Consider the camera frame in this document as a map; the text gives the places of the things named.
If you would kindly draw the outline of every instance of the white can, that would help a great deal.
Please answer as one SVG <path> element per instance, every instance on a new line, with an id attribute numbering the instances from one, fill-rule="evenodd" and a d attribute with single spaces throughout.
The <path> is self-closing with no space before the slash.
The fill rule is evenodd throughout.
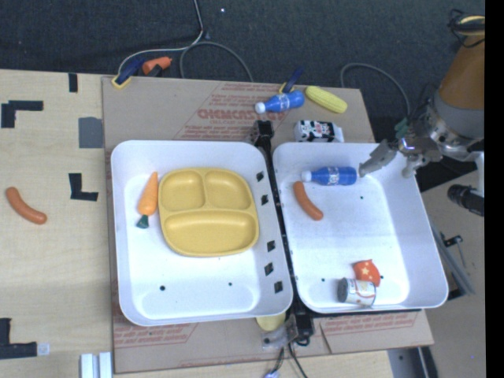
<path id="1" fill-rule="evenodd" d="M 338 301 L 360 306 L 375 302 L 376 286 L 371 281 L 341 279 L 338 284 Z"/>

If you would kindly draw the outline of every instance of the robotic hand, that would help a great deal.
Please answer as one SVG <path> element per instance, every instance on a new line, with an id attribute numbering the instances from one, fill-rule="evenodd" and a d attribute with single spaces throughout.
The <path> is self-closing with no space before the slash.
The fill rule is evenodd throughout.
<path id="1" fill-rule="evenodd" d="M 406 157 L 404 177 L 413 176 L 416 169 L 431 161 L 441 161 L 443 156 L 474 161 L 479 172 L 478 188 L 454 185 L 448 197 L 484 216 L 484 152 L 473 149 L 484 139 L 484 17 L 453 10 L 448 26 L 461 47 L 439 88 L 399 125 L 402 135 L 398 143 L 382 142 L 361 165 L 359 174 L 364 176 L 386 165 L 397 151 Z"/>

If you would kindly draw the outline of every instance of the cardboard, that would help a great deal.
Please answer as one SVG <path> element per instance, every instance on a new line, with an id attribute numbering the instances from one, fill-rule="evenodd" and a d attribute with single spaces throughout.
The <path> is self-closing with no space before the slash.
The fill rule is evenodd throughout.
<path id="1" fill-rule="evenodd" d="M 106 150 L 109 248 L 113 289 L 115 372 L 141 372 L 199 365 L 275 360 L 278 350 L 263 348 L 256 320 L 176 324 L 144 328 L 127 321 L 117 297 L 117 270 L 109 156 L 129 139 L 247 141 L 256 120 L 270 120 L 272 149 L 293 140 L 298 120 L 331 121 L 343 129 L 345 141 L 374 141 L 359 90 L 328 88 L 347 102 L 335 114 L 306 99 L 303 107 L 284 113 L 254 112 L 255 102 L 277 94 L 280 85 L 135 77 L 123 90 L 102 78 Z M 298 356 L 329 355 L 432 343 L 424 311 L 317 318 L 308 346 Z"/>

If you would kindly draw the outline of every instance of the divided yellow plate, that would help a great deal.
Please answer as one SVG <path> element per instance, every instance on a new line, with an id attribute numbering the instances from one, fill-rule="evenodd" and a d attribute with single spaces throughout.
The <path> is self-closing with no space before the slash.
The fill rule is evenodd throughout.
<path id="1" fill-rule="evenodd" d="M 158 206 L 163 236 L 179 254 L 237 254 L 258 240 L 254 198 L 236 172 L 218 168 L 171 171 L 159 183 Z"/>

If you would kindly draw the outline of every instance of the blue plastic bottle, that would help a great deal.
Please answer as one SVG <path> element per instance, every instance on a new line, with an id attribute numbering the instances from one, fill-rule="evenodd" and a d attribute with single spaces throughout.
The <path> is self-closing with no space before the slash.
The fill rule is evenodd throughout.
<path id="1" fill-rule="evenodd" d="M 283 112 L 284 110 L 298 108 L 305 103 L 305 95 L 299 91 L 294 90 L 287 94 L 273 95 L 266 102 L 258 102 L 255 104 L 255 111 L 257 113 L 264 112 Z"/>
<path id="2" fill-rule="evenodd" d="M 353 167 L 323 167 L 317 171 L 303 171 L 301 179 L 320 185 L 352 185 L 357 180 L 357 170 Z"/>

